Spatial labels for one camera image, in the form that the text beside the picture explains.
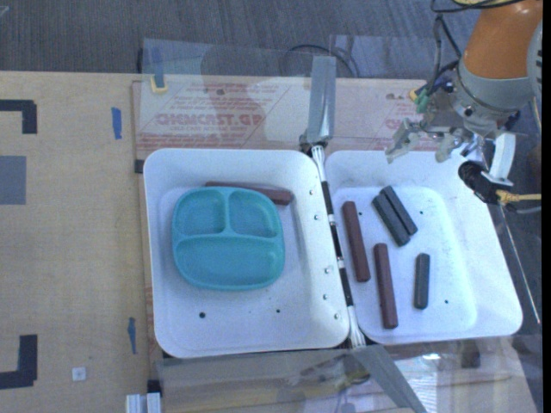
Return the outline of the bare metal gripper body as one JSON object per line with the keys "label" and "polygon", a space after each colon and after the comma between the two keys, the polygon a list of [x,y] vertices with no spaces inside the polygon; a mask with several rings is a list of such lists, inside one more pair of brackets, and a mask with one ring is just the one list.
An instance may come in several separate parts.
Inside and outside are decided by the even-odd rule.
{"label": "bare metal gripper body", "polygon": [[498,129],[515,116],[516,108],[503,110],[470,98],[464,100],[456,95],[433,95],[427,103],[420,126],[427,133],[452,134],[463,130],[481,137],[495,137]]}

